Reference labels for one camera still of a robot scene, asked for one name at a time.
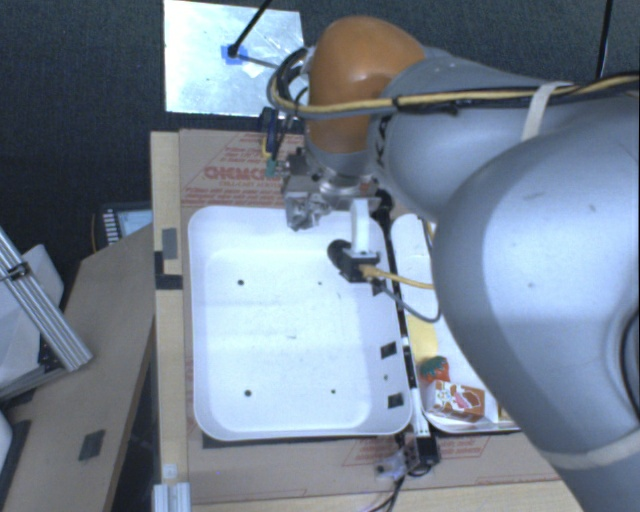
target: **black pole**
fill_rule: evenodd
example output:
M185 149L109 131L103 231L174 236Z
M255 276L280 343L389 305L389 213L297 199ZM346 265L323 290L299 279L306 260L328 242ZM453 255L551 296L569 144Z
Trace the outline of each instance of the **black pole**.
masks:
M604 8L604 19L602 20L602 32L600 33L600 50L598 51L598 65L596 67L596 80L602 78L604 64L607 60L607 45L609 44L609 26L611 25L611 11L613 10L613 0L607 0Z
M262 15L264 14L264 11L267 10L267 8L269 7L272 1L273 0L264 0L264 2L262 2L262 5L258 9L258 12L254 14L253 18L251 18L251 21L242 31L242 34L240 34L240 37L238 38L238 40L235 43L233 43L231 46L229 46L227 50L229 57L231 57L232 59L235 59L238 56L238 50L240 50L240 45L249 35L249 32L251 32L251 29L253 29L255 24L258 23L258 20L262 17Z

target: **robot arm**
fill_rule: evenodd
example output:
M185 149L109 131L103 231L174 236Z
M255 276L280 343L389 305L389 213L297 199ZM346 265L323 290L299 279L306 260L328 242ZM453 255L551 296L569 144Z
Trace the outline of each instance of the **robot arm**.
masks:
M517 91L543 83L422 48L385 22L337 22L311 62L305 155L283 189L288 221L310 227L354 197L373 207L376 182L436 221L436 291L469 362L585 510L632 510L638 100L580 89L523 140ZM271 85L273 97L281 84ZM398 99L439 92L448 100ZM395 99L361 101L378 97ZM339 108L331 119L313 109L354 100L348 121Z

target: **white strap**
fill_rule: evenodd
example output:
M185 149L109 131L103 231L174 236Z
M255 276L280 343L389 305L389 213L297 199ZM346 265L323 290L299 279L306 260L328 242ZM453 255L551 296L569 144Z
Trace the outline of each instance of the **white strap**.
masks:
M549 98L553 94L553 91L562 85L568 84L566 82L549 82L548 84L543 84L531 97L527 120L524 122L524 129L522 130L522 142L538 135Z
M603 468L640 453L640 429L586 453L554 453L543 450L540 453L557 469Z

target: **metal plate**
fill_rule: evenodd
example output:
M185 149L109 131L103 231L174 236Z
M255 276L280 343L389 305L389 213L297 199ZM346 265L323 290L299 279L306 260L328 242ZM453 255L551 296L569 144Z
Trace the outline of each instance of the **metal plate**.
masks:
M164 11L167 111L259 116L273 67L226 57L257 9L165 0ZM275 67L301 46L300 14L268 9L240 54Z

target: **black floor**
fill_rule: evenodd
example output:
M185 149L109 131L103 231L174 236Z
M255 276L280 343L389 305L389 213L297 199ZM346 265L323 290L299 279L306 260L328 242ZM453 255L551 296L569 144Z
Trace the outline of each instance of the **black floor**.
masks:
M334 19L369 14L489 65L589 81L605 3L276 0L272 7L300 11L308 43ZM164 111L162 5L0 0L0 226L21 251L44 243L64 276L90 254L91 218L100 205L149 199L151 131L255 127L253 119ZM639 41L640 2L616 0L605 73L637 69ZM145 407L125 467L141 477L114 510L143 510L120 498L148 497L152 424Z

